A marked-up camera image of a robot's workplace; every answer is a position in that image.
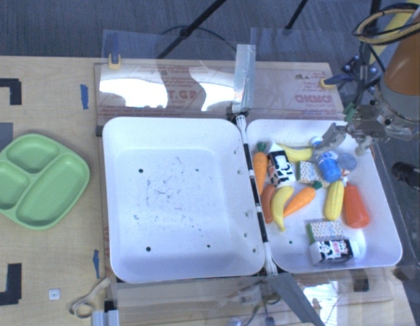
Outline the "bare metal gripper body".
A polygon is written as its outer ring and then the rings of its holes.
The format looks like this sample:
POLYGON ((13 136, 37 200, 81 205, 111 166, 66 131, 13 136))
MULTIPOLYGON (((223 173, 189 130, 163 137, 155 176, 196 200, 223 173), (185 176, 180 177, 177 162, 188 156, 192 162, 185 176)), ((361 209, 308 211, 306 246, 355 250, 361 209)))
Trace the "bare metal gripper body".
POLYGON ((347 132, 361 141, 400 139, 418 141, 419 121, 409 119, 386 105, 367 104, 345 107, 347 132))

